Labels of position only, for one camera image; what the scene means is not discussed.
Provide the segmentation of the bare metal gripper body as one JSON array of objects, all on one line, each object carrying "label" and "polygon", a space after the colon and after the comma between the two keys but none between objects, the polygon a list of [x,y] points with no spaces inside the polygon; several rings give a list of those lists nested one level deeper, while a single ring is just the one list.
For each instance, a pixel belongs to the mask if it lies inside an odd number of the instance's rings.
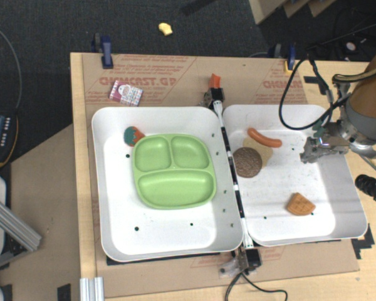
[{"label": "bare metal gripper body", "polygon": [[351,124],[340,122],[326,124],[321,136],[321,148],[339,154],[346,154],[351,150],[360,156],[376,159],[374,145],[376,140],[362,134]]}]

